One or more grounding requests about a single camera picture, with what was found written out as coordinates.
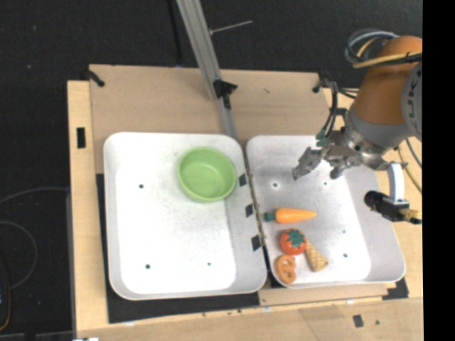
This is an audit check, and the white plastic tray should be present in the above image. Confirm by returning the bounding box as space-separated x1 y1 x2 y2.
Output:
245 134 407 290
102 131 268 301

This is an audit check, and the black cylinder on white bracket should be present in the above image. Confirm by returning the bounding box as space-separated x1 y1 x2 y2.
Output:
363 162 410 222

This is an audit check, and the brown cardboard board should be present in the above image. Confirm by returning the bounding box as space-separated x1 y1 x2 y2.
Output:
87 63 398 307

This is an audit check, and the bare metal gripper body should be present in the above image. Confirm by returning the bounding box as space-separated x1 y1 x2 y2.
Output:
317 128 393 172

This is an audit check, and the tan waffle cone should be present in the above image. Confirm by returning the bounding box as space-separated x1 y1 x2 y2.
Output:
304 239 329 273

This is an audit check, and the orange carrot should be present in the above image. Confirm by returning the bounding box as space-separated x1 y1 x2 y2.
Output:
263 207 318 225

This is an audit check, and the green bowl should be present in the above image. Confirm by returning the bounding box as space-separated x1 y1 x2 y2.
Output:
177 146 237 203

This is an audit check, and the orange tomato with green top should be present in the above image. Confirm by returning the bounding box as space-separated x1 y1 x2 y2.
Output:
279 228 308 256

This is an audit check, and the orange pretzel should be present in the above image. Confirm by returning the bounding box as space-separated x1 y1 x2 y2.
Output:
275 254 297 285

